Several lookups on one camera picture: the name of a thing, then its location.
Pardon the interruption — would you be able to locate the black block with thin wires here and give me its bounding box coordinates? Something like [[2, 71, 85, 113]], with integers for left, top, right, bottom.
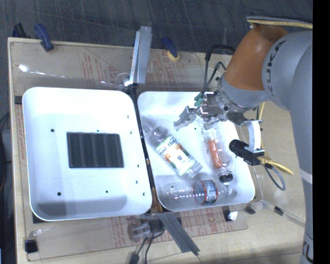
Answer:
[[148, 216, 166, 233]]

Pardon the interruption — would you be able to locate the black cylinder on white bracket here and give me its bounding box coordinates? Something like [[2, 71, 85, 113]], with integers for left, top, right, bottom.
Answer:
[[228, 119, 266, 167]]

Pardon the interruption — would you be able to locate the clear bottle green white label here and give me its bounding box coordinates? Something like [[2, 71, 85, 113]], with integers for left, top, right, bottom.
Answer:
[[141, 116, 204, 179]]

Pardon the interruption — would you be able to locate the clear bottle orange label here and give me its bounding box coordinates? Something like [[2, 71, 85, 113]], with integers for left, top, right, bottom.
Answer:
[[202, 128, 235, 183]]

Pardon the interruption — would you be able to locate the brown cardboard board red print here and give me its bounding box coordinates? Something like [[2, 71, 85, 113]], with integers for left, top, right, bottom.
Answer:
[[9, 41, 265, 261]]

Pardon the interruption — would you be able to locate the clear bottle blue red label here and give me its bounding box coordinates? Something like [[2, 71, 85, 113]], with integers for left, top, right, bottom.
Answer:
[[162, 179, 233, 206]]

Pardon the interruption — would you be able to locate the white plastic tray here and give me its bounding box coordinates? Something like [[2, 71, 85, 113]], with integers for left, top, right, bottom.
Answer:
[[136, 91, 256, 212], [21, 86, 153, 222]]

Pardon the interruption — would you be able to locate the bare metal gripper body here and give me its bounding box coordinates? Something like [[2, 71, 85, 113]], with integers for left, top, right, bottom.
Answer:
[[196, 92, 239, 124]]

